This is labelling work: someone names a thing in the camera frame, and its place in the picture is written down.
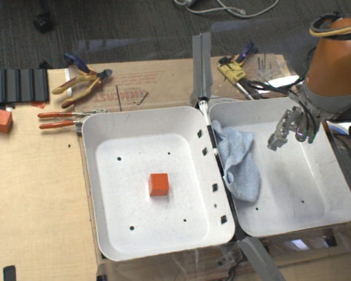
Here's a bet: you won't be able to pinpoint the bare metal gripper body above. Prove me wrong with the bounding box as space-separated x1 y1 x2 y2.
274 105 307 142

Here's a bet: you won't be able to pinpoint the light blue cloth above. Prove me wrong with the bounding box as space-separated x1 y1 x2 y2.
211 116 264 207

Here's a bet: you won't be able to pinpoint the white plastic tray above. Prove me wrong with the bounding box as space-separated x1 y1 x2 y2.
79 101 239 264
207 90 351 242

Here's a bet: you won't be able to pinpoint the orange cube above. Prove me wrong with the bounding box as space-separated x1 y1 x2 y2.
147 172 171 198
0 106 15 135

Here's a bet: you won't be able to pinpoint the black chair caster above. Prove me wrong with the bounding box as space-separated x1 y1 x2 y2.
33 12 54 34

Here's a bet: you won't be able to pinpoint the black ribbed block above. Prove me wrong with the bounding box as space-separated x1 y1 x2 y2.
0 63 51 107

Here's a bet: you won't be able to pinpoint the yellow and red handled pliers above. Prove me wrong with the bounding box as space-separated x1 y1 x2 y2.
49 68 116 111

